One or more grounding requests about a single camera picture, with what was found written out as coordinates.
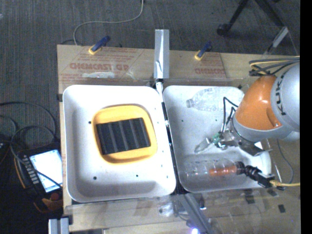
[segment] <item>chair leg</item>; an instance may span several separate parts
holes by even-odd
[[[266,0],[255,0],[255,2],[260,6],[260,8],[268,15],[268,17],[275,23],[278,27],[283,27],[284,23],[281,21],[277,13],[272,9]]]
[[[237,18],[239,17],[240,13],[243,11],[245,8],[246,4],[248,3],[249,0],[240,0],[239,5],[237,9],[235,10],[230,22],[220,24],[218,29],[216,30],[217,34],[220,36],[226,36],[226,34],[229,32],[233,24],[236,22]]]

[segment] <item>black cable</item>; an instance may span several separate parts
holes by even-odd
[[[29,168],[29,169],[33,170],[33,171],[36,172],[37,174],[40,174],[40,175],[44,176],[45,178],[47,178],[47,179],[50,180],[51,182],[55,183],[58,187],[62,188],[62,185],[60,185],[59,183],[57,183],[56,181],[54,181],[53,179],[51,179],[49,176],[47,176],[47,175],[45,175],[45,174],[39,172],[39,171],[38,171],[37,169],[35,169],[33,166],[27,165],[24,161],[22,161],[21,158],[18,157],[18,155],[15,153],[15,151],[14,151],[14,149],[13,149],[13,146],[12,146],[12,145],[17,145],[17,146],[18,146],[17,143],[14,143],[14,142],[12,142],[12,141],[6,141],[6,140],[5,140],[5,142],[7,142],[7,143],[10,144],[10,151],[11,151],[11,153],[13,154],[14,158],[15,158],[18,162],[20,162],[21,164],[23,164],[26,168]]]
[[[271,73],[271,75],[275,75],[278,71],[282,70],[283,68],[287,67],[288,65],[283,65],[279,69],[275,70],[274,72]]]
[[[10,178],[10,174],[11,174],[10,171],[11,171],[12,163],[10,162],[11,160],[9,159],[9,157],[10,157],[10,150],[9,150],[9,147],[6,147],[5,153],[0,161],[0,175],[1,175],[0,191],[7,186],[9,178]]]
[[[231,118],[232,118],[232,116],[233,116],[233,113],[234,113],[235,111],[236,111],[235,108],[234,108],[234,107],[231,107],[230,115],[229,115],[229,117],[228,117],[228,119],[227,119],[225,125],[227,125],[227,124],[230,122],[230,120],[231,120]]]
[[[39,126],[39,125],[26,126],[26,127],[23,127],[23,128],[18,129],[18,130],[13,134],[11,140],[13,141],[14,138],[17,136],[18,133],[20,133],[20,132],[22,132],[22,131],[25,131],[25,130],[29,130],[29,129],[31,129],[31,128],[41,128],[41,129],[44,129],[44,130],[46,130],[47,132],[49,132],[49,133],[51,134],[51,136],[53,137],[53,140],[52,140],[51,142],[57,140],[57,137],[55,136],[55,134],[52,132],[51,129],[49,129],[49,128],[45,127],[45,126]]]
[[[10,122],[12,123],[12,125],[13,125],[13,129],[14,129],[13,133],[15,133],[16,130],[17,130],[17,128],[18,128],[17,123],[16,123],[12,118],[10,118],[9,116],[0,115],[0,117],[1,117],[1,118],[7,118],[7,119],[9,119],[9,121],[10,121]]]
[[[236,104],[234,104],[233,102],[231,102],[229,99],[227,99],[226,97],[223,97],[223,122],[222,122],[222,127],[221,127],[221,133],[223,133],[224,132],[224,130],[225,130],[225,125],[226,125],[226,123],[225,123],[225,118],[226,118],[226,105],[225,105],[225,100],[227,100],[230,104],[232,104],[234,107],[238,107]]]
[[[275,67],[278,67],[280,65],[284,65],[283,68],[285,68],[285,67],[287,67],[289,65],[292,65],[292,64],[295,64],[297,62],[300,62],[300,60],[292,60],[292,61],[287,61],[287,62],[284,62],[284,63],[278,63],[278,64],[270,65],[270,66],[267,66],[267,67],[264,67],[264,68],[260,68],[260,69],[254,70],[254,71],[250,71],[249,72],[249,76],[258,75],[259,72],[264,72],[267,69],[275,68]]]
[[[31,105],[31,106],[35,106],[35,107],[39,107],[41,109],[43,109],[51,118],[52,122],[53,122],[53,133],[54,135],[56,135],[56,131],[57,131],[57,123],[55,118],[53,117],[53,115],[50,113],[50,111],[48,111],[46,108],[44,108],[43,106],[39,105],[39,104],[35,104],[35,103],[30,103],[30,102],[26,102],[26,101],[9,101],[9,102],[2,102],[0,103],[0,107],[1,106],[6,106],[6,105],[12,105],[12,104],[25,104],[25,105]]]
[[[253,65],[253,68],[257,68],[257,72],[261,72],[260,70],[262,69],[260,66],[258,65]],[[266,71],[266,70],[262,70],[263,72],[266,73],[266,75],[269,75],[270,72],[269,71]]]
[[[273,58],[273,59],[260,59],[260,60],[251,60],[249,64],[257,63],[257,62],[273,62],[273,61],[290,61],[290,60],[300,60],[300,57],[288,57],[288,58]]]
[[[283,152],[282,152],[281,146],[280,146],[280,144],[279,144],[279,140],[278,140],[278,139],[276,139],[276,142],[277,142],[278,150],[279,150],[279,152],[280,152],[282,158],[285,160],[285,162],[287,163],[287,165],[289,166],[289,168],[290,168],[290,170],[291,170],[291,178],[290,178],[290,180],[289,180],[289,182],[288,182],[288,184],[291,184],[291,183],[293,182],[293,177],[294,177],[294,170],[293,170],[293,167],[292,167],[292,165],[289,163],[289,161],[285,158],[285,156],[284,156],[284,154],[283,154]]]

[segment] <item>clear plastic bottle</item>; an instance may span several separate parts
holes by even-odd
[[[216,177],[242,174],[244,164],[240,161],[221,158],[218,160],[202,160],[185,163],[186,178],[193,180],[211,180]]]
[[[191,99],[186,100],[186,106],[201,111],[216,111],[218,106],[214,101],[213,94],[214,88],[200,90]]]

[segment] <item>blue clamp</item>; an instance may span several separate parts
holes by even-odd
[[[94,44],[92,47],[89,48],[89,53],[91,55],[95,55],[98,51],[101,50],[103,46],[106,46],[106,43],[110,40],[111,38],[109,36],[103,37],[100,41],[98,41],[96,44]]]
[[[201,60],[204,57],[205,52],[209,52],[212,49],[212,45],[211,45],[211,41],[208,41],[206,43],[206,45],[199,51],[197,51],[197,53],[195,54],[195,59],[196,60]]]

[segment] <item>wire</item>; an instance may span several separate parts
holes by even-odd
[[[43,109],[51,118],[52,122],[53,122],[53,133],[54,136],[56,135],[56,131],[57,131],[57,124],[56,124],[56,120],[53,117],[53,115],[50,113],[50,111],[48,111],[46,108],[44,108],[43,106],[39,105],[39,104],[35,104],[35,103],[30,103],[30,102],[26,102],[26,101],[9,101],[9,102],[3,102],[0,103],[0,107],[1,106],[6,106],[6,105],[12,105],[12,104],[25,104],[25,105],[31,105],[31,106],[35,106],[35,107],[39,107],[41,109]]]
[[[249,62],[250,66],[253,68],[253,70],[249,72],[249,76],[274,75],[278,71],[280,71],[281,69],[283,69],[283,68],[285,68],[287,66],[290,66],[292,64],[298,63],[298,62],[300,62],[300,56],[289,57],[289,58],[275,58],[275,59],[265,59],[265,60],[253,60],[253,61]],[[258,64],[271,64],[271,63],[273,63],[273,64],[269,65],[267,67],[263,67],[263,68],[258,66]],[[282,65],[282,67],[280,67],[279,69],[277,69],[273,73],[270,73],[269,71],[267,71],[268,69],[279,67],[281,65]]]
[[[232,118],[234,112],[236,112],[235,108],[234,108],[234,107],[231,107],[230,115],[229,115],[229,117],[228,117],[228,119],[227,119],[225,125],[227,125],[227,124],[230,122],[230,120],[231,120],[231,118]]]
[[[289,161],[285,158],[285,156],[284,156],[284,154],[283,154],[283,152],[282,152],[282,149],[281,149],[281,146],[280,146],[280,144],[279,144],[279,140],[278,139],[276,139],[276,142],[277,142],[277,147],[278,147],[278,150],[279,150],[279,152],[280,152],[280,154],[282,155],[282,158],[285,160],[285,162],[287,163],[287,165],[289,166],[289,168],[290,168],[290,170],[291,170],[291,178],[290,178],[290,180],[289,180],[289,182],[288,182],[288,184],[291,184],[292,182],[293,182],[293,177],[294,177],[294,170],[293,170],[293,167],[292,167],[292,165],[289,163]]]
[[[9,119],[9,121],[12,123],[13,128],[14,128],[14,131],[13,131],[13,132],[15,133],[16,130],[17,130],[17,128],[18,128],[17,123],[16,123],[12,118],[10,118],[10,117],[8,117],[8,116],[0,115],[0,117],[1,117],[1,118],[7,118],[7,119]]]
[[[33,170],[34,172],[36,172],[36,173],[38,173],[38,174],[44,176],[45,178],[47,178],[48,180],[50,180],[51,182],[55,183],[57,186],[59,186],[60,188],[62,188],[62,185],[61,185],[61,184],[57,183],[56,181],[54,181],[53,179],[51,179],[49,176],[47,176],[47,175],[45,175],[45,174],[39,172],[39,171],[38,171],[37,169],[35,169],[34,167],[32,167],[31,165],[27,165],[23,160],[21,160],[21,158],[18,157],[18,155],[15,153],[15,151],[14,151],[14,149],[13,149],[13,147],[12,147],[12,145],[17,145],[17,146],[18,146],[17,143],[14,143],[14,142],[12,142],[12,141],[7,141],[7,140],[5,140],[4,142],[7,142],[7,143],[10,144],[10,151],[11,151],[11,153],[13,154],[14,158],[15,158],[18,162],[20,162],[21,164],[23,164],[26,168],[29,168],[29,169]]]
[[[270,183],[272,184],[272,186],[274,187],[279,187],[279,186],[285,186],[285,187],[294,187],[294,186],[300,186],[300,182],[299,183],[292,183],[292,184],[288,184],[288,183],[281,183],[278,180],[270,180]]]
[[[143,12],[143,6],[144,6],[144,0],[141,0],[141,11],[140,13],[132,18],[132,19],[128,19],[128,20],[121,20],[121,21],[88,21],[88,22],[84,22],[82,24],[79,24],[75,30],[74,30],[74,33],[73,33],[73,38],[74,38],[74,43],[75,45],[77,45],[77,40],[76,40],[76,31],[83,25],[86,25],[86,24],[90,24],[90,23],[125,23],[125,22],[131,22],[131,21],[134,21],[135,19],[139,18]]]
[[[47,132],[49,132],[49,133],[51,134],[51,136],[53,137],[53,140],[52,140],[52,141],[54,141],[55,139],[57,139],[56,136],[55,136],[55,134],[54,134],[49,128],[47,128],[47,127],[45,127],[45,126],[33,125],[33,126],[26,126],[26,127],[23,127],[23,128],[18,129],[18,130],[14,133],[14,135],[12,136],[11,140],[13,141],[14,138],[15,138],[15,136],[17,136],[18,133],[20,133],[20,132],[22,132],[22,131],[25,131],[25,130],[28,130],[28,129],[31,129],[31,128],[42,128],[42,129],[46,130]]]
[[[1,159],[1,161],[0,161],[0,166],[1,166],[1,164],[4,162],[4,160],[5,160],[6,156],[8,155],[8,153],[9,153],[9,149],[5,152],[3,158]]]
[[[234,104],[233,102],[231,102],[229,99],[227,99],[226,97],[223,97],[223,122],[222,122],[222,127],[221,127],[221,133],[224,132],[225,130],[225,126],[226,126],[226,123],[225,123],[225,118],[226,118],[226,105],[225,105],[225,101],[228,101],[230,104],[232,104],[234,107],[238,107],[236,104]],[[229,119],[231,118],[232,116],[232,113],[233,113],[233,110],[235,111],[235,109],[232,107],[231,109],[231,113],[230,113],[230,116],[228,117],[228,121],[229,122]]]

